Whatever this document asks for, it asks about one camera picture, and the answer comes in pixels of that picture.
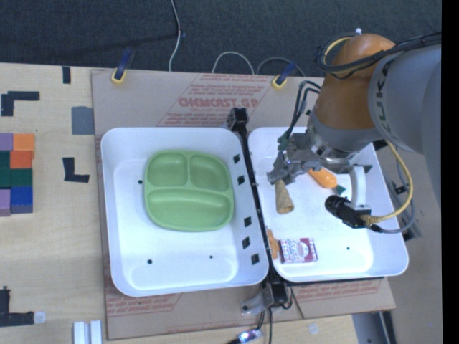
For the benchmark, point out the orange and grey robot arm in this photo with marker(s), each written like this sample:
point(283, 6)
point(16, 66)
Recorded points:
point(405, 95)

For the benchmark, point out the blue cube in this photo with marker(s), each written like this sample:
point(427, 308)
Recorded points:
point(21, 199)

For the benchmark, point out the green divided plate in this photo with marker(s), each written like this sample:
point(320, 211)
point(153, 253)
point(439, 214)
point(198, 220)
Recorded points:
point(188, 192)

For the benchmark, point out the brown cardboard board, red print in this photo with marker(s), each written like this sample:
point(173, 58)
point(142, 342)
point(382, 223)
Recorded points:
point(143, 99)

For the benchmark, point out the purple cube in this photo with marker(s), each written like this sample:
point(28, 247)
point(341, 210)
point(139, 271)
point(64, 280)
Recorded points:
point(5, 142)
point(4, 203)

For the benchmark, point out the orange carrot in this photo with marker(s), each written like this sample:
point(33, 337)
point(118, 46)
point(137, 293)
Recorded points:
point(324, 178)

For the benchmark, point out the red and white carton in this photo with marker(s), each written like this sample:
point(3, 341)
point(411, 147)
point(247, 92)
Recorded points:
point(298, 250)

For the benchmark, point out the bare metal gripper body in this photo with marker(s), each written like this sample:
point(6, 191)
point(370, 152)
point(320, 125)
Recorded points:
point(305, 152)

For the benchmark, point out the orange cube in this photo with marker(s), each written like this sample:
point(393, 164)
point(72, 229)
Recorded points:
point(21, 160)
point(23, 142)

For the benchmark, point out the black cylinder on white bracket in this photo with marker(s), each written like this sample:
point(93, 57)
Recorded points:
point(344, 210)

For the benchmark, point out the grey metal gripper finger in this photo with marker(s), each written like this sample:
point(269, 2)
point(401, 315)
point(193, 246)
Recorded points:
point(291, 177)
point(277, 173)

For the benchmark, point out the thin black rod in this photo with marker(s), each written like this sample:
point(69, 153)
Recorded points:
point(255, 192)

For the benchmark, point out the white block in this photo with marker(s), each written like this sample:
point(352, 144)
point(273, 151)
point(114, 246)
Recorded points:
point(95, 332)
point(79, 333)

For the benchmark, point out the white plastic tray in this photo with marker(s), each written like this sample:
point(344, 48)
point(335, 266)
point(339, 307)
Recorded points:
point(179, 260)
point(322, 235)

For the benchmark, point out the green cube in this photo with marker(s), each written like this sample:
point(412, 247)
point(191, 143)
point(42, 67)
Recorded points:
point(4, 177)
point(4, 160)
point(21, 177)

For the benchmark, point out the orange toy biscuit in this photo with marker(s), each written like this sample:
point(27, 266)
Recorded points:
point(273, 245)

